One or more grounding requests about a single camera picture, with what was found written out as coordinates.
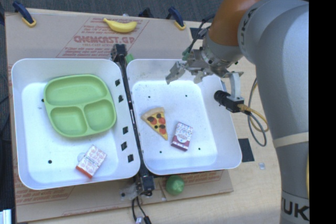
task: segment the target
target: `small carton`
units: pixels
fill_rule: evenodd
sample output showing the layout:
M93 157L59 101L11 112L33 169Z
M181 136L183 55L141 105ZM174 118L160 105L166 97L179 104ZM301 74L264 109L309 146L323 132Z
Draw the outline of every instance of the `small carton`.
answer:
M192 133L193 133L192 127L182 122L178 122L171 145L180 150L187 151L189 148Z
M95 145L92 145L79 161L76 169L87 175L89 178L92 178L102 162L105 160L106 155L107 154L105 152L98 149Z

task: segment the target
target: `pizza slice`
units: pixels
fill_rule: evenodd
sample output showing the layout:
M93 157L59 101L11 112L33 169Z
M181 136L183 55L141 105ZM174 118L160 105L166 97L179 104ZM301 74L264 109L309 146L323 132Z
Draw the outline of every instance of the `pizza slice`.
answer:
M168 140L167 130L166 130L166 119L164 116L164 108L153 108L148 110L141 116L153 130L155 130L164 139Z

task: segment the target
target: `toy banana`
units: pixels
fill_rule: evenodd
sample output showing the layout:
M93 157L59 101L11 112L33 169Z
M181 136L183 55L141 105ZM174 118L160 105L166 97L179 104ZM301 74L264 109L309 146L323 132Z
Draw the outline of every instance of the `toy banana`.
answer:
M133 31L138 24L137 22L120 23L116 22L115 20L107 20L106 18L104 18L103 21L107 23L113 31L120 33L128 33Z

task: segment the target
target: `black cable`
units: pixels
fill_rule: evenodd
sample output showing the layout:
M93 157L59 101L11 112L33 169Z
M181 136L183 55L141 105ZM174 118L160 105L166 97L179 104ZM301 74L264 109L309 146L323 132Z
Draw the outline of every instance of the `black cable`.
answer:
M132 213L133 213L134 221L136 222L136 220L137 220L137 217L136 217L136 215L135 215L135 211L134 211L134 203L135 203L135 200L136 200L136 203L138 204L138 206L139 206L141 212L143 213L143 219L144 219L145 223L146 223L146 224L151 224L151 220L150 220L149 217L146 215L146 213L144 212L144 210L142 209L142 207L141 207L141 205L140 205L139 197L138 197L138 196L132 200Z
M207 21L209 21L210 19L212 19L212 18L214 18L214 17L215 17L215 14L210 14L210 15L206 16L204 19L202 19L202 22L201 22L201 24L200 24L200 26L198 27L198 30L197 30L197 32L196 32L196 35L195 35L193 41L191 42L191 44L190 44L189 47L188 47L188 51L187 51L187 53L190 53L190 52L191 52L191 50L192 50L192 48L193 48L195 42L196 42L197 39L200 37L200 31L201 31L201 29L202 29L202 26L203 26Z
M4 81L6 82L7 87L8 87L8 80L7 80L7 78L6 78L3 74L1 74L1 77L4 79ZM9 99L9 96L8 96L8 95L5 96L5 97L3 97L3 98L0 100L0 104L2 104L3 102L5 102L7 99ZM2 133L3 133L3 130L5 129L5 127L6 127L7 123L8 123L8 121L9 121L9 115L10 115L10 113L8 113L7 118L6 118L6 121L3 123L3 126L0 126L0 139L3 140L3 141L6 141L6 142L10 142L10 140L5 140L5 139L3 139L3 138L2 138Z
M141 208L141 206L140 206L140 203L139 203L139 197L138 197L138 196L136 197L136 203L138 204L138 206L139 206L141 212L143 213L143 215L146 216L145 212L142 210L142 208Z
M147 191L147 192L143 193L143 195L151 197L153 195L153 192L152 191Z
M132 213L133 213L133 218L134 218L134 221L136 221L137 217L135 216L135 212L134 212L134 202L135 202L135 198L132 200Z
M3 168L4 168L4 153L2 147L2 139L0 138L0 184L2 185L3 180Z

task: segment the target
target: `green plate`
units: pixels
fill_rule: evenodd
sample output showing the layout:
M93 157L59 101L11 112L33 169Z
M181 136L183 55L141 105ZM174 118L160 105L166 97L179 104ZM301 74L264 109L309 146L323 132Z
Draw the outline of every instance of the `green plate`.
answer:
M91 74L50 80L44 88L44 103L54 129L66 137L106 131L117 119L108 87Z

